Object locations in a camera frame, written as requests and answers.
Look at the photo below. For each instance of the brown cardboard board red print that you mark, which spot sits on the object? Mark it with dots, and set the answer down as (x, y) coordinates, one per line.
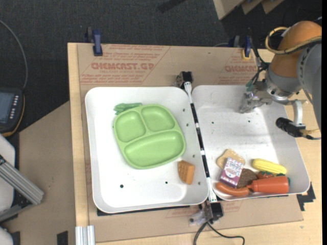
(163, 65)

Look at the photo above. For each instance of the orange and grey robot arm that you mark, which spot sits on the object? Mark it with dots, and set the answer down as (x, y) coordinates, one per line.
(288, 60)

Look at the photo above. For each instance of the tan bread slice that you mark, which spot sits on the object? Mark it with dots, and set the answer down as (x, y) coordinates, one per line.
(228, 154)

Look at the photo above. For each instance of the orange sausage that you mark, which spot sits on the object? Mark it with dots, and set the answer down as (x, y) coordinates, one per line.
(230, 190)

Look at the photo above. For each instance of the green divided plate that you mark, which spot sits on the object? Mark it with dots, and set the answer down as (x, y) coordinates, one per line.
(150, 147)

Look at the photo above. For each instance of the black cylinder on white bracket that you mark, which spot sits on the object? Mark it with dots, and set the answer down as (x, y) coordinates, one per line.
(287, 126)

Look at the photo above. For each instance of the white plastic tray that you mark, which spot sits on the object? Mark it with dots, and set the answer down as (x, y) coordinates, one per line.
(242, 134)
(110, 182)

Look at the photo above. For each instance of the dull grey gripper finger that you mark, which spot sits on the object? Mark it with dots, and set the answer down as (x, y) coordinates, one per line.
(244, 103)
(255, 105)

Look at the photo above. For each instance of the orange waffle biscuit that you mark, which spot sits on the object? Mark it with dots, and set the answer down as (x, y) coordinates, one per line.
(186, 172)

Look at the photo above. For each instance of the orange squeeze bottle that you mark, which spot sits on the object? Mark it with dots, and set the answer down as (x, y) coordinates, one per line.
(272, 185)

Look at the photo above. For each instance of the red strawberry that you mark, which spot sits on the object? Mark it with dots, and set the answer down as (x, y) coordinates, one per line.
(264, 175)

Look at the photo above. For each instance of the yellow corn cob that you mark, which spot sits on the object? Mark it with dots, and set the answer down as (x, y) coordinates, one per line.
(268, 166)

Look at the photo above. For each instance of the pink and white carton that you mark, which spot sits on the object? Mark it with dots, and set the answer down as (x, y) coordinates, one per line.
(231, 172)

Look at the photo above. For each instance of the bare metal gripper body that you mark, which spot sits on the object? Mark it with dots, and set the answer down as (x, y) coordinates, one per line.
(277, 95)

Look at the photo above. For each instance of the thin black and white rod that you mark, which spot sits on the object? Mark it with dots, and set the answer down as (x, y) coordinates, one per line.
(200, 136)

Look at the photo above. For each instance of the green pea pods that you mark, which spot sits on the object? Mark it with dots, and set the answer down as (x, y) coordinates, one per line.
(122, 107)

